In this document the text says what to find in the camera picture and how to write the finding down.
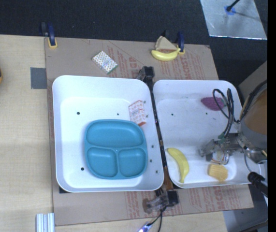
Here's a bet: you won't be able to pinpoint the blue divided plate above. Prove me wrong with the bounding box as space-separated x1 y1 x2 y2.
84 118 149 180

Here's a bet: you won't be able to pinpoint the small white and orange can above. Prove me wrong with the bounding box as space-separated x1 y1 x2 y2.
211 149 231 165

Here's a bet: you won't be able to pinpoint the black cylinder on white bracket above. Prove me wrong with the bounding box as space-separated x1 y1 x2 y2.
247 160 268 198

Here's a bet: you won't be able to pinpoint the beige sandwich wedge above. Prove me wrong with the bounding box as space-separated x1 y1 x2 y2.
155 35 178 51

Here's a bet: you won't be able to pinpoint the orange and white carton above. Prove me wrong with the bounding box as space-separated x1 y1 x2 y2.
128 100 147 127

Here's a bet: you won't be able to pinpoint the white plastic tray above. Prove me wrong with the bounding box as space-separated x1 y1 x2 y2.
152 79 262 189
52 74 165 193

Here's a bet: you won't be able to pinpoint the yellow banana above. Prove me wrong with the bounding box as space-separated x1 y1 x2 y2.
151 47 181 62
167 147 190 184

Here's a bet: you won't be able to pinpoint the white patterned packet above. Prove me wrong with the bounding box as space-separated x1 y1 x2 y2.
91 50 119 75

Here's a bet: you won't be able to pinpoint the black block with thin wires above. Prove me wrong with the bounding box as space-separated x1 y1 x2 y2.
136 66 156 81
143 189 179 214

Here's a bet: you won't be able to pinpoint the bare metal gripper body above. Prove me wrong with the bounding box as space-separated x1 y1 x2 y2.
214 131 249 153

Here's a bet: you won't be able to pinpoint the brown cardboard board red print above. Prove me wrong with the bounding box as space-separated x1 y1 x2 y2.
44 36 255 227

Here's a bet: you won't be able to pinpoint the purple grapes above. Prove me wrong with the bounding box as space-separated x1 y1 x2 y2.
201 96 226 112

